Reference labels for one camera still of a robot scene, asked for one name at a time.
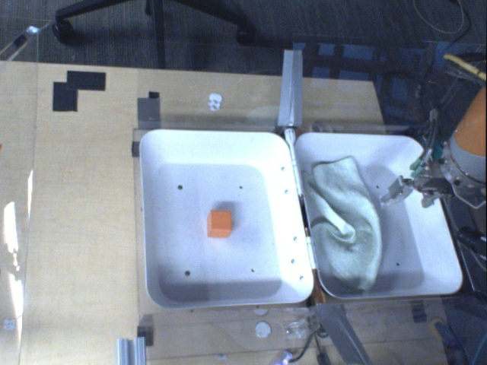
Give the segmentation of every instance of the carpeted floor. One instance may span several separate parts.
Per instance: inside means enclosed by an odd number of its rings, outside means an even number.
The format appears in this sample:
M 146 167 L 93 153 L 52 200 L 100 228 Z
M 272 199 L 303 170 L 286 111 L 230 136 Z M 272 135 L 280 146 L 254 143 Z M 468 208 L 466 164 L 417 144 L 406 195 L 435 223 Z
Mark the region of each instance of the carpeted floor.
M 81 0 L 0 0 L 0 45 L 24 23 L 51 20 L 56 9 Z M 486 0 L 460 0 L 468 13 L 460 32 L 448 35 L 425 24 L 412 0 L 213 0 L 246 15 L 256 26 L 253 47 L 235 41 L 236 27 L 166 1 L 168 68 L 279 74 L 282 48 L 296 42 L 414 46 L 419 41 L 485 44 Z M 455 30 L 461 15 L 448 0 L 418 0 L 432 23 Z M 135 0 L 71 19 L 80 36 L 64 46 L 50 30 L 41 36 L 44 62 L 131 67 L 157 66 L 145 0 Z

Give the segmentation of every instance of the gray cloth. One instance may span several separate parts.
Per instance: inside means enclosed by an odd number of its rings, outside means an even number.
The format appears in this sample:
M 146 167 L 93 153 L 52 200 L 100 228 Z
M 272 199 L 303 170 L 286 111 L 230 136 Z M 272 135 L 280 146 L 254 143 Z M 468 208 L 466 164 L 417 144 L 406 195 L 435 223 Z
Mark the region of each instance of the gray cloth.
M 370 290 L 382 255 L 380 222 L 354 159 L 317 164 L 304 175 L 304 192 L 314 245 L 332 273 L 348 287 Z

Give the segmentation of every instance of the orange cube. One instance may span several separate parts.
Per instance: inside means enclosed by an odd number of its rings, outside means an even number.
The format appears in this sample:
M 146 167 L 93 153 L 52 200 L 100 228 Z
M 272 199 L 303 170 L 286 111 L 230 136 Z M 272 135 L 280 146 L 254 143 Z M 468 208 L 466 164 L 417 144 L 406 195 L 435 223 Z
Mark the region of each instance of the orange cube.
M 211 210 L 207 225 L 209 237 L 228 238 L 231 233 L 231 211 Z

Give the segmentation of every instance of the chair caster wheel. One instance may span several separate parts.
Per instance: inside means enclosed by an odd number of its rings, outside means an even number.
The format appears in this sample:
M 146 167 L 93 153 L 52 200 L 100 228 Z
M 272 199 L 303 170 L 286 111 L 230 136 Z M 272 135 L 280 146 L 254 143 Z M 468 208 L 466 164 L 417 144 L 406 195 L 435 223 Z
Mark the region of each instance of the chair caster wheel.
M 256 31 L 252 24 L 248 24 L 245 27 L 238 27 L 237 30 L 237 42 L 243 46 L 249 46 L 253 43 Z
M 75 29 L 68 21 L 57 20 L 53 24 L 53 33 L 60 43 L 68 43 L 75 37 Z

